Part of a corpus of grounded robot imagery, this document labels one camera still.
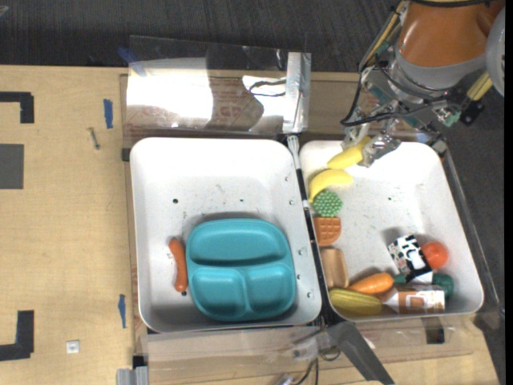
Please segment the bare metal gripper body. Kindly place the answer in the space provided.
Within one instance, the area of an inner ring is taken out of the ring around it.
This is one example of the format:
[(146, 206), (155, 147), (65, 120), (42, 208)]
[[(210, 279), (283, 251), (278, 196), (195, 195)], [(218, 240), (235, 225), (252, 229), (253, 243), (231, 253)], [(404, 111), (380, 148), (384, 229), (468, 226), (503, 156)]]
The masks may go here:
[(437, 112), (448, 107), (452, 80), (425, 67), (373, 64), (360, 67), (362, 86), (377, 100), (366, 113), (375, 120), (402, 120), (416, 129), (438, 121)]

